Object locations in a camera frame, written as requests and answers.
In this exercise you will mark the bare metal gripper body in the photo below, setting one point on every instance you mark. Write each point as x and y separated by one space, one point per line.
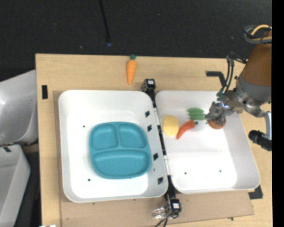
235 104

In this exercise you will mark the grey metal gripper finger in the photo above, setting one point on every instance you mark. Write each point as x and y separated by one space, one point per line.
219 117
210 115

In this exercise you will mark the brown doughnut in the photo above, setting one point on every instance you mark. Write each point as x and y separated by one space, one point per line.
216 125

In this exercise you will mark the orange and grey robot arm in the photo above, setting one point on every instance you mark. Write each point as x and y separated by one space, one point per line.
258 65

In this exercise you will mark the green pea pod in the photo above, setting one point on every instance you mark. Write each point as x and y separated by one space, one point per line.
196 114

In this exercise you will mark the orange chili pepper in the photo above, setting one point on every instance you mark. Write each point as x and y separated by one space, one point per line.
185 128

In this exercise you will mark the yellow lemon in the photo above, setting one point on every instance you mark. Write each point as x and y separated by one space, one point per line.
170 126

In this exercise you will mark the white plastic tray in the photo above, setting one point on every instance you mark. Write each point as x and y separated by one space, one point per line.
78 150
203 159

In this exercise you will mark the orange carrot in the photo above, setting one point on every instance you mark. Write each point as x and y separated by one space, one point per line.
131 70

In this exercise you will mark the blue divided plate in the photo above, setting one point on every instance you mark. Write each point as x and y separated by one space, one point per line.
119 155

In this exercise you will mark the black cylinder on white bracket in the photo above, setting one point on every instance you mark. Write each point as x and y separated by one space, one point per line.
260 138

